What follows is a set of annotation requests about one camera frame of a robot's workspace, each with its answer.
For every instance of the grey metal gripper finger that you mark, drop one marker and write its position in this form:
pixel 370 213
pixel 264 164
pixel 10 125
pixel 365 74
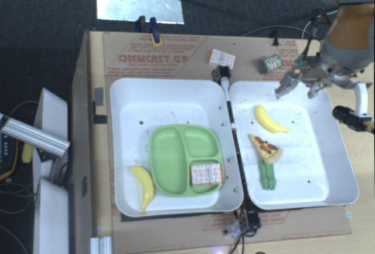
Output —
pixel 284 85
pixel 314 90

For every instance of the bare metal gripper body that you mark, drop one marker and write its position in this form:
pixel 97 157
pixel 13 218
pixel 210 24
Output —
pixel 322 71

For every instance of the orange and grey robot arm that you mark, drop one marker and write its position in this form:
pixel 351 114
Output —
pixel 350 27

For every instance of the green and white can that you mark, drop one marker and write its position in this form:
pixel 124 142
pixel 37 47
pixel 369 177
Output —
pixel 271 63

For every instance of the yellow banana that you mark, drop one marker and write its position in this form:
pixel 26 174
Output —
pixel 268 121
pixel 145 185

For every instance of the pizza slice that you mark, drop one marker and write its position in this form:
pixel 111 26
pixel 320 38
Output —
pixel 265 148

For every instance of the orange and white carton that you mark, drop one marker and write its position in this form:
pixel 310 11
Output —
pixel 206 174
pixel 221 58

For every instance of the white plastic tray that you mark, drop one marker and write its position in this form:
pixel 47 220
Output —
pixel 140 106
pixel 316 159

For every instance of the thin black and white rod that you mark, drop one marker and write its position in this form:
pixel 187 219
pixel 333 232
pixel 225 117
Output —
pixel 234 132

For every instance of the brown cardboard board red print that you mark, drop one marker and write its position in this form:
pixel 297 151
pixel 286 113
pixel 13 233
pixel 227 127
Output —
pixel 205 129

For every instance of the green asparagus bundle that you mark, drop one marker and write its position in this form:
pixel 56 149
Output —
pixel 267 175

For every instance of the green divided plate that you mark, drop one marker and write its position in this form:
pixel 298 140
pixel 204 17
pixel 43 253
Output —
pixel 170 156

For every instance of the black cylinder on white bracket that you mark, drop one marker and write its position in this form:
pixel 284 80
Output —
pixel 356 112

